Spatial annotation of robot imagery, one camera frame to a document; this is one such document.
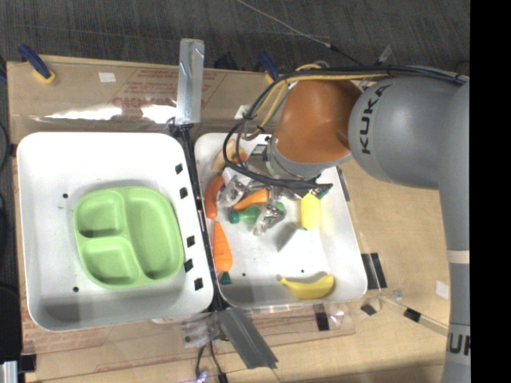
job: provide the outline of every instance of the white label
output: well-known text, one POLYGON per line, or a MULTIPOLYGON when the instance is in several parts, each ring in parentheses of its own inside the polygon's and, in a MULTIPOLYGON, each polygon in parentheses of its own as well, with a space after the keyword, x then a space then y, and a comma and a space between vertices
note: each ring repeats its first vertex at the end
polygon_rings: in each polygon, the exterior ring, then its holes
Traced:
POLYGON ((243 117, 247 114, 247 111, 250 109, 250 105, 241 105, 238 108, 238 112, 234 116, 234 119, 243 119, 243 117))
POLYGON ((449 299, 449 286, 442 281, 437 281, 437 286, 434 291, 442 298, 449 299))
POLYGON ((98 73, 101 82, 116 82, 114 73, 98 73))
POLYGON ((450 325, 446 351, 446 361, 470 366, 470 326, 450 325))
POLYGON ((470 250, 466 251, 447 250, 447 260, 451 264, 470 264, 470 250))
POLYGON ((403 296, 402 296, 402 291, 401 290, 395 290, 394 291, 394 299, 396 301, 402 301, 403 296))

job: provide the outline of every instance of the cardboard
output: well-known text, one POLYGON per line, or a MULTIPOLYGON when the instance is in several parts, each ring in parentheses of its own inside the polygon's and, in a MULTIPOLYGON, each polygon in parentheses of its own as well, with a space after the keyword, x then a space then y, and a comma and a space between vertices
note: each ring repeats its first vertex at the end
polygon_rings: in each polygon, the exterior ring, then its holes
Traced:
POLYGON ((354 160, 341 166, 361 253, 378 253, 387 288, 381 291, 403 310, 412 308, 449 323, 450 303, 437 281, 450 284, 447 246, 438 191, 385 183, 354 160), (396 301, 394 292, 402 293, 396 301))
MULTIPOLYGON (((279 359, 277 369, 246 370, 237 353, 225 349, 228 344, 215 346, 216 359, 229 381, 317 381, 364 383, 429 383, 439 381, 445 349, 445 337, 423 328, 404 317, 382 310, 371 320, 360 322, 357 333, 350 336, 332 336, 322 332, 310 334, 304 342, 282 342, 282 335, 268 339, 279 359)), ((121 345, 109 346, 110 350, 128 349, 121 345)), ((143 348, 151 353, 151 348, 143 348)), ((69 351, 57 355, 50 353, 39 357, 41 369, 64 369, 73 362, 86 362, 85 351, 69 351)), ((131 368, 122 364, 102 364, 101 371, 75 377, 60 378, 55 383, 82 383, 123 381, 124 383, 157 383, 166 381, 194 381, 196 352, 167 357, 150 357, 145 363, 134 362, 131 368)), ((216 367, 208 351, 200 363, 212 375, 216 367)))
MULTIPOLYGON (((30 64, 7 64, 13 144, 40 131, 160 132, 175 112, 177 66, 41 57, 56 74, 49 85, 30 64)), ((262 73, 205 69, 201 122, 194 131, 227 128, 226 121, 266 86, 262 73)))

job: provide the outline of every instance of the blue clamp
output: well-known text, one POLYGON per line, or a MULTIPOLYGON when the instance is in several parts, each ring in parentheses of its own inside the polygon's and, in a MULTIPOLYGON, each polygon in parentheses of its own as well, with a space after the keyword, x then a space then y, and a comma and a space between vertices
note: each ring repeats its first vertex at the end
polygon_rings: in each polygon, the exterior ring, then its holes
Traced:
POLYGON ((267 72, 270 78, 273 81, 277 81, 279 79, 279 71, 277 70, 275 62, 273 62, 271 57, 264 51, 261 51, 260 53, 257 54, 257 59, 264 67, 264 70, 267 72))
POLYGON ((0 55, 0 81, 4 84, 7 83, 7 66, 6 66, 6 60, 2 58, 0 55))
POLYGON ((50 84, 55 78, 55 74, 49 69, 41 57, 31 49, 27 44, 20 44, 18 52, 22 56, 22 59, 27 60, 34 67, 34 75, 44 82, 50 84))

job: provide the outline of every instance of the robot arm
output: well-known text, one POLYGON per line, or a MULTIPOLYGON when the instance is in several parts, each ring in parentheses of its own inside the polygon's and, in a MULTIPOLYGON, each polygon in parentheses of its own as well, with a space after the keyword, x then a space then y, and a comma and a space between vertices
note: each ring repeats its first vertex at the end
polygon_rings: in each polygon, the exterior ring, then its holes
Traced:
POLYGON ((272 178, 228 165, 269 185, 306 189, 321 186, 315 177, 323 169, 354 157, 377 179, 438 189, 451 281, 442 383, 470 382, 468 79, 436 69, 380 66, 293 73, 274 85, 295 81, 300 83, 289 93, 268 146, 272 178), (390 73, 401 75, 388 78, 390 73), (366 76, 386 78, 363 93, 347 81, 366 76))
POLYGON ((348 136, 372 176, 440 192, 451 283, 442 382, 470 382, 469 82, 382 81, 359 98, 348 136))

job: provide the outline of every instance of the gray carpet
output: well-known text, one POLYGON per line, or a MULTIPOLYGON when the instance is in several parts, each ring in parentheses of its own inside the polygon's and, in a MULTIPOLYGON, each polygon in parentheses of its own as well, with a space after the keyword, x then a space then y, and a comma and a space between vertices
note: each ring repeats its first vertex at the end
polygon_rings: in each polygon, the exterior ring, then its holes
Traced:
MULTIPOLYGON (((469 36, 470 0, 0 0, 6 60, 17 60, 25 42, 45 54, 175 65, 180 39, 200 38, 207 67, 230 52, 238 68, 253 70, 261 50, 281 72, 317 60, 373 64, 390 44, 393 63, 469 73, 469 36)), ((7 106, 0 86, 8 128, 7 106)), ((10 226, 0 285, 16 287, 8 166, 0 191, 10 226)))

